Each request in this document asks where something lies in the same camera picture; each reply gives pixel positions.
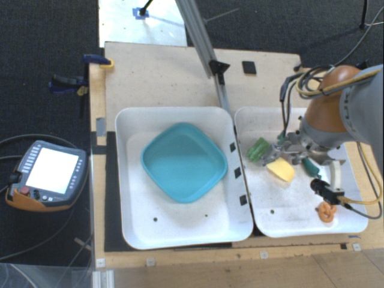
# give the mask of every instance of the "white tray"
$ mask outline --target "white tray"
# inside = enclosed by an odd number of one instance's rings
[[[305,109],[293,109],[289,131],[299,127],[298,117]],[[244,165],[245,178],[251,196],[253,213],[257,227],[270,237],[315,235],[323,233],[357,233],[363,231],[368,219],[337,207],[334,220],[324,223],[319,219],[315,208],[322,198],[310,188],[312,180],[301,167],[295,166],[295,177],[290,184],[279,180],[260,163],[252,163],[246,157],[248,149],[259,137],[268,142],[276,142],[282,131],[281,109],[245,107],[237,111],[235,124]],[[360,192],[353,175],[345,147],[334,150],[330,155],[335,159],[347,160],[341,166],[341,187],[346,196],[361,200]],[[322,179],[329,182],[330,172],[326,166],[318,166]],[[354,208],[365,212],[362,205]]]
[[[228,170],[222,180],[193,203],[177,203],[148,176],[140,162],[143,148],[177,122],[203,131],[224,153]],[[128,108],[116,117],[122,232],[138,249],[241,241],[253,230],[241,162],[229,114],[218,107]]]

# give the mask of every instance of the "metal bracket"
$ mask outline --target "metal bracket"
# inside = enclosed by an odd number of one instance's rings
[[[267,251],[260,251],[260,258],[261,259],[268,259],[268,252]]]
[[[92,273],[93,288],[115,288],[115,272],[113,270],[94,271]]]
[[[209,67],[214,75],[218,75],[218,83],[220,85],[225,85],[224,73],[230,67],[229,64],[218,62],[216,60],[211,60],[209,62]]]
[[[154,257],[148,257],[145,260],[145,265],[146,266],[156,266],[156,259]]]
[[[106,267],[106,260],[104,258],[96,259],[96,267],[97,268],[105,268]]]
[[[360,244],[358,243],[352,243],[352,248],[355,252],[359,252],[361,251],[361,247],[360,247]]]

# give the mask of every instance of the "red emergency stop button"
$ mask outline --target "red emergency stop button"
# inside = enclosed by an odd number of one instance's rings
[[[20,188],[20,194],[29,196],[29,187],[27,187],[26,185],[22,186]]]

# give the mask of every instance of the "black cord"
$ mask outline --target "black cord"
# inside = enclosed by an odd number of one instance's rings
[[[373,189],[374,195],[376,196],[376,198],[378,198],[379,195],[378,195],[378,193],[377,193],[377,191],[376,191],[376,189],[375,189],[375,187],[374,187],[374,184],[373,184],[373,181],[372,181],[372,178],[371,178],[371,174],[369,173],[367,164],[365,163],[365,159],[364,159],[364,157],[363,157],[363,154],[362,154],[362,151],[361,151],[360,144],[357,143],[357,146],[358,146],[359,156],[360,156],[362,165],[363,165],[364,170],[365,170],[365,172],[366,172],[366,174],[367,174],[367,176],[368,176],[368,179],[369,179],[369,181],[370,181],[370,185],[371,185],[371,187],[372,187],[372,189]],[[354,207],[352,207],[350,204],[345,204],[344,207],[347,208],[348,210],[351,210],[351,211],[353,211],[353,212],[355,212],[355,213],[357,213],[357,214],[359,214],[359,215],[365,217],[365,218],[369,218],[369,219],[371,219],[371,220],[377,220],[377,219],[381,218],[382,215],[383,215],[382,204],[381,204],[381,202],[378,202],[378,204],[379,204],[379,214],[378,214],[377,216],[372,216],[372,215],[368,215],[368,214],[365,214],[365,213],[363,213],[363,212],[360,212],[360,211],[356,210]]]
[[[287,91],[289,91],[289,94],[292,91],[292,87],[289,88],[289,85],[295,79],[300,77],[301,75],[302,75],[302,73],[299,73],[299,74],[295,74],[293,76],[290,76],[290,77],[286,78],[286,80],[284,81],[283,85],[280,88],[281,114],[283,116],[283,137],[285,137],[286,132],[287,132],[288,121],[289,121],[289,111],[290,111],[289,109],[287,109],[287,113],[286,113],[286,110],[285,110],[286,94],[287,94]]]
[[[316,81],[320,82],[320,78],[316,77],[316,75],[318,75],[319,73],[322,73],[324,71],[329,71],[329,70],[331,70],[333,68],[334,68],[333,65],[315,66],[315,67],[311,68],[310,70],[308,70],[306,73],[302,74],[302,76],[300,77],[300,79],[297,81],[296,84],[298,85],[299,89],[304,89],[305,88],[308,91],[314,91],[313,89],[311,89],[309,87],[309,82],[311,80],[316,80]],[[303,99],[315,98],[315,97],[305,96],[305,95],[302,95],[302,94],[300,94],[300,97],[303,98]]]
[[[296,82],[291,85],[291,87],[289,88],[289,91],[288,91],[288,97],[287,97],[287,121],[286,121],[286,127],[284,129],[284,134],[287,133],[287,129],[288,129],[288,125],[289,125],[289,119],[290,119],[290,95],[292,93],[292,89],[293,87],[296,85]]]
[[[5,139],[5,140],[0,141],[0,146],[1,146],[1,145],[4,145],[4,144],[11,143],[11,142],[13,142],[13,141],[23,140],[23,139],[54,140],[54,141],[57,141],[57,142],[66,144],[68,147],[77,148],[76,145],[74,145],[74,144],[72,144],[71,142],[69,142],[69,141],[67,141],[67,140],[64,140],[64,139],[62,139],[62,138],[60,138],[60,137],[51,136],[51,135],[49,135],[49,134],[39,134],[39,133],[36,133],[36,134],[23,134],[23,135],[21,135],[21,136],[10,137],[10,138],[8,138],[8,139]]]
[[[33,247],[30,247],[30,248],[27,248],[25,250],[22,250],[22,251],[19,251],[19,252],[16,252],[16,253],[13,253],[13,254],[9,254],[9,255],[6,255],[6,256],[3,256],[3,257],[0,257],[0,262],[3,261],[3,260],[6,260],[6,259],[9,259],[9,258],[12,258],[12,257],[15,257],[15,256],[19,256],[19,255],[22,255],[24,253],[27,253],[29,251],[32,251],[34,250],[35,248],[38,248],[46,243],[48,243],[49,241],[51,241],[54,237],[58,236],[63,230],[64,228],[68,225],[68,223],[70,222],[73,214],[74,214],[74,211],[75,211],[75,208],[73,207],[72,208],[72,211],[69,215],[69,217],[67,218],[66,222],[60,227],[60,229],[55,232],[51,237],[45,239],[44,241],[38,243],[37,245],[34,245]]]
[[[5,157],[0,157],[0,161],[20,159],[22,157],[23,156],[21,156],[21,155],[5,156]]]

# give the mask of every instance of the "black carpet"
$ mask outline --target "black carpet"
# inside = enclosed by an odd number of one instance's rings
[[[300,54],[304,66],[341,59],[363,35],[358,26],[364,0],[196,0],[214,47]],[[383,0],[370,0],[370,21]],[[211,18],[239,8],[226,16]],[[97,0],[0,0],[0,140],[44,133],[89,148],[88,111],[79,118],[76,95],[51,95],[52,74],[81,76],[84,53],[98,48]],[[383,63],[383,26],[375,26],[346,61]],[[0,149],[22,154],[31,142]],[[0,162],[0,188],[14,162]],[[3,262],[68,265],[89,237],[89,191],[82,193],[68,226],[44,246]],[[72,210],[35,214],[7,206],[0,197],[0,259],[53,235]],[[84,251],[76,266],[88,263]]]

